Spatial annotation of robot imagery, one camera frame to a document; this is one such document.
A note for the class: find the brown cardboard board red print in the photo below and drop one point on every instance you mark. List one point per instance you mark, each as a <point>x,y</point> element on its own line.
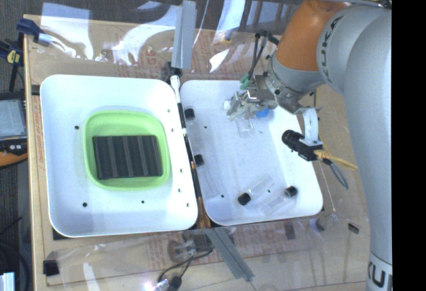
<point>100,253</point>

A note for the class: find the black cylinder on white bracket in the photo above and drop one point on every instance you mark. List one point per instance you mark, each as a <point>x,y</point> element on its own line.
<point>301,144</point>

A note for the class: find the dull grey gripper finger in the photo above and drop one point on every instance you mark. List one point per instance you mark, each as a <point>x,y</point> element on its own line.
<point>252,112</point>
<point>238,103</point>

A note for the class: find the clear plastic bottle black cap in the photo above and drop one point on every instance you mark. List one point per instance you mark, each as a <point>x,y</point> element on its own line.
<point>189,114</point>
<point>244,198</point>
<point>199,160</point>
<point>290,191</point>

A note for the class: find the thin black and white rod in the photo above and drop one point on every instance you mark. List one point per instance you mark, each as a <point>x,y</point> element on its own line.
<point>181,116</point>

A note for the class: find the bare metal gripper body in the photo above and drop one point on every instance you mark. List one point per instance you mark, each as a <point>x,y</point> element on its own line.
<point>266,93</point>

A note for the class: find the black ribbed rectangular block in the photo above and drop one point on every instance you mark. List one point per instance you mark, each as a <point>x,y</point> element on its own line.
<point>126,156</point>

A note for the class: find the white plastic tray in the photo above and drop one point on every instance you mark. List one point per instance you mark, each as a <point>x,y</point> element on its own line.
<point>233,166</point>
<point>66,150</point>

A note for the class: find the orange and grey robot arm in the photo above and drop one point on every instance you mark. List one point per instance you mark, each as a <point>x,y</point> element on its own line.
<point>359,60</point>

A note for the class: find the clear plastic bottle blue cap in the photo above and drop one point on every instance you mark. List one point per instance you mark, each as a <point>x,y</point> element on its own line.
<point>246,128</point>

